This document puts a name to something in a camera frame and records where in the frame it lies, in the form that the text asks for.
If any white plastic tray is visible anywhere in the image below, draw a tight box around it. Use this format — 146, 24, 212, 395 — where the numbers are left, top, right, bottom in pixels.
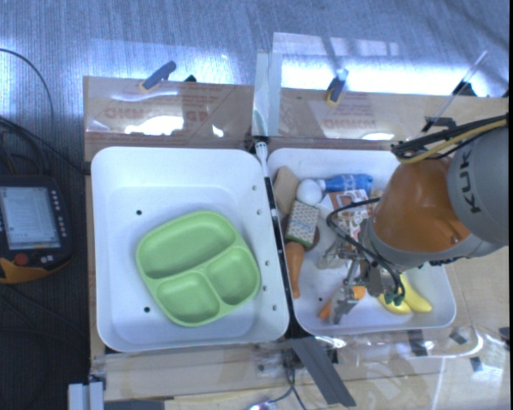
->
266, 146, 457, 337
90, 145, 291, 353

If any green patterned carton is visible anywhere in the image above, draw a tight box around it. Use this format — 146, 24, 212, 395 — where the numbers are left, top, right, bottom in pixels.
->
284, 200, 321, 248

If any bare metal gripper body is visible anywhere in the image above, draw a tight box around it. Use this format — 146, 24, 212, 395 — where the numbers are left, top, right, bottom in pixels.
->
324, 240, 397, 299

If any orange and white packet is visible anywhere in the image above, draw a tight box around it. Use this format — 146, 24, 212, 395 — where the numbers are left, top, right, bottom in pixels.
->
327, 189, 382, 242

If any thin black and white rod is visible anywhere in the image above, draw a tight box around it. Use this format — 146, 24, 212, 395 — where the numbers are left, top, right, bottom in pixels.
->
254, 140, 297, 309

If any green divided plate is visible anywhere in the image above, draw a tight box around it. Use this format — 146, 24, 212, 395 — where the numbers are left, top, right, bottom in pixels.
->
135, 209, 262, 328

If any small orange carrot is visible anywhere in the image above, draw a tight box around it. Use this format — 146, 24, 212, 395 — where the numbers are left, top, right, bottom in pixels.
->
317, 285, 368, 320

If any white ball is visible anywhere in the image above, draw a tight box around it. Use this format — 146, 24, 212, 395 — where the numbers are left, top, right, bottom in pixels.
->
296, 179, 324, 206

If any brown cardboard board red print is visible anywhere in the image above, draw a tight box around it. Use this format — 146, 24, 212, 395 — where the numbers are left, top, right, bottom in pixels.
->
83, 74, 510, 403

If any tan toy bread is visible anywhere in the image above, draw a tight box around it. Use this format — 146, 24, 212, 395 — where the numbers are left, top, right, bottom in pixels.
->
273, 165, 301, 217

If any blue bottle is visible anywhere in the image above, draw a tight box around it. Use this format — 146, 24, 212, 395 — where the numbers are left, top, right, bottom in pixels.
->
316, 173, 374, 196

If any yellow banana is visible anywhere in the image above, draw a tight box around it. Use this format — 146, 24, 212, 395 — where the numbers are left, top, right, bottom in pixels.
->
377, 272, 433, 316

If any large orange carrot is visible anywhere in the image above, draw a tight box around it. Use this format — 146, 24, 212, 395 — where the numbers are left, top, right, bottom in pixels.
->
285, 241, 306, 300

